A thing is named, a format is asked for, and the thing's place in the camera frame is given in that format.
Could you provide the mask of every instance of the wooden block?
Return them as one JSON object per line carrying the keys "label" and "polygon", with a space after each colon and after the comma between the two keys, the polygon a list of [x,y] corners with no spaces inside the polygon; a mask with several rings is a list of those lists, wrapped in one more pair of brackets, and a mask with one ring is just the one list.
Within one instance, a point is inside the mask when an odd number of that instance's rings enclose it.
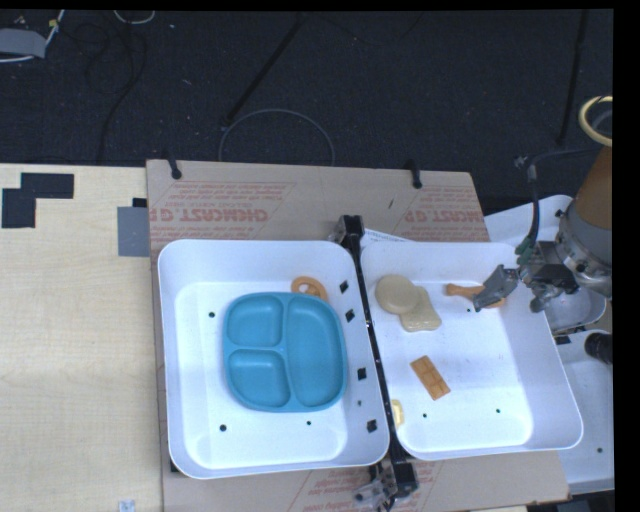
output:
{"label": "wooden block", "polygon": [[411,368],[422,382],[422,385],[427,389],[431,398],[437,400],[449,393],[451,390],[447,383],[440,375],[440,372],[435,367],[427,356],[422,356],[415,361],[412,361]]}

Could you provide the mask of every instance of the cardboard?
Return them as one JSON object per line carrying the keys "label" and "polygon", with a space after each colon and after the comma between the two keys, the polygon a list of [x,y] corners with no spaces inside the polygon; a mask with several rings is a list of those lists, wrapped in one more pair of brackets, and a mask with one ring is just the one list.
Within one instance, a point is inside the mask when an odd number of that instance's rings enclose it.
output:
{"label": "cardboard", "polygon": [[[489,241],[473,181],[464,172],[242,163],[147,162],[158,402],[165,510],[361,511],[353,500],[367,468],[195,480],[170,469],[157,258],[181,238],[326,240],[341,215],[416,241]],[[398,511],[447,511],[563,501],[569,491],[555,452],[414,461],[419,488]]]}

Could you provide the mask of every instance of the blue plate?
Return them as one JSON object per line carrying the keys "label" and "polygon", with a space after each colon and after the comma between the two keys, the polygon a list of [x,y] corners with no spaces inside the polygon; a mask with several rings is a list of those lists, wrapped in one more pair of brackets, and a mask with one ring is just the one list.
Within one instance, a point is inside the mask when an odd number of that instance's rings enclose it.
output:
{"label": "blue plate", "polygon": [[224,319],[223,352],[227,384],[251,409],[318,411],[346,388],[340,319],[312,295],[268,292],[234,300]]}

